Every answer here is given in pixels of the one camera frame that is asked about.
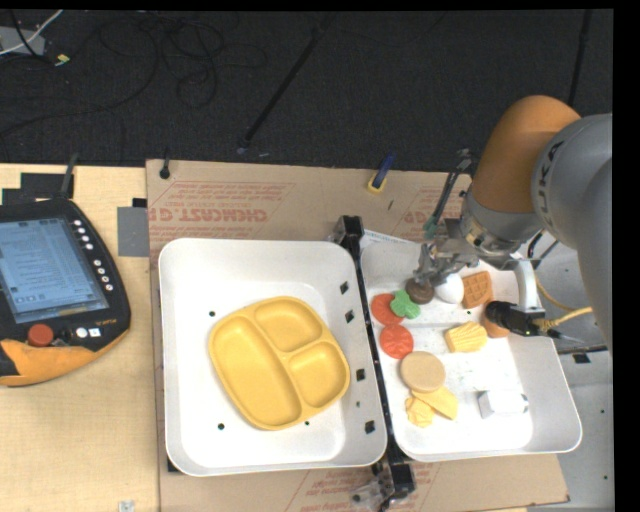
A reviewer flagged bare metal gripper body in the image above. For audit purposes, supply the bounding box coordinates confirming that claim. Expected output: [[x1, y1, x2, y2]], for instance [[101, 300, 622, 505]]
[[431, 218, 520, 268]]

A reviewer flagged white egg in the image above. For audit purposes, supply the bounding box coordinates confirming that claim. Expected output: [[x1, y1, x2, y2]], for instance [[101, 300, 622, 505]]
[[434, 272, 466, 305]]

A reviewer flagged brown doughnut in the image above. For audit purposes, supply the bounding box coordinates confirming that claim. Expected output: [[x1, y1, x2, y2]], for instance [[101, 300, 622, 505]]
[[404, 277, 436, 306]]

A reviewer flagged brown waffle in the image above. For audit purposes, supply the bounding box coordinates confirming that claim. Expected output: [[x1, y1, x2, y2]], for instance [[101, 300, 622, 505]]
[[460, 270, 494, 310]]

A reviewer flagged green lettuce piece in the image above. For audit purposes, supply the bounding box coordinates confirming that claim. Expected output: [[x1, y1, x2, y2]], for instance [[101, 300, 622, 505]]
[[389, 289, 422, 320]]

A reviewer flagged red tomato slice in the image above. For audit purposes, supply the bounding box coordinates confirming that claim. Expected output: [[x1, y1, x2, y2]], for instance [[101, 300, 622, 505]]
[[379, 324, 415, 361], [370, 292, 405, 327]]

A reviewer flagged yellow ridged crisp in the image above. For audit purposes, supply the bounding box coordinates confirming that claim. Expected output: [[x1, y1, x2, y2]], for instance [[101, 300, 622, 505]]
[[443, 320, 489, 354]]

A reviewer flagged orange-brown bread roll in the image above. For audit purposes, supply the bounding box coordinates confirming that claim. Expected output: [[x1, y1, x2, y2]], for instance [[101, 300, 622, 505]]
[[481, 299, 511, 340]]

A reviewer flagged tan round biscuit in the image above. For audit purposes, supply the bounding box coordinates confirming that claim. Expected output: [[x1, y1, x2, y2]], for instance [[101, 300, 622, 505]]
[[398, 350, 447, 394]]

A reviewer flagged white plastic tray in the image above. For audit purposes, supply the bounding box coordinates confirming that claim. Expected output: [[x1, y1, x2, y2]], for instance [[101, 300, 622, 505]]
[[158, 237, 389, 478], [359, 228, 584, 464]]

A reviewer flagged yellow cheese wedge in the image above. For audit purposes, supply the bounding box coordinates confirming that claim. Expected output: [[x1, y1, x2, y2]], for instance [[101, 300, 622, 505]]
[[410, 385, 459, 421]]

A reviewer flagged brown cardboard board, red print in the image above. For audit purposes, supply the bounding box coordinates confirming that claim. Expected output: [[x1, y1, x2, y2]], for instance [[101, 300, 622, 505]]
[[144, 158, 571, 512]]

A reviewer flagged white carton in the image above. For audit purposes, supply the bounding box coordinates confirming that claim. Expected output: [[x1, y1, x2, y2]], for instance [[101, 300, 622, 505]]
[[476, 389, 530, 420]]

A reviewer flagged yellow crinkled piece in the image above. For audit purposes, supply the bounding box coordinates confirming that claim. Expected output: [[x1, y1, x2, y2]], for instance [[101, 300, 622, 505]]
[[404, 396, 435, 429]]

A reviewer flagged yellow divided plate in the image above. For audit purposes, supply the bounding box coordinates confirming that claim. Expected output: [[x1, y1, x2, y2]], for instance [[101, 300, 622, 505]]
[[207, 295, 352, 432]]

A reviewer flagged black cylinder on white bracket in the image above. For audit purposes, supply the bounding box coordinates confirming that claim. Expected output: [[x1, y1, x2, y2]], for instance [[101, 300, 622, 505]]
[[483, 257, 549, 339]]

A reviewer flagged black block with wires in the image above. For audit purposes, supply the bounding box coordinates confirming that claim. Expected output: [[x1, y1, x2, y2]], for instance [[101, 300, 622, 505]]
[[333, 214, 365, 246], [372, 460, 419, 506]]

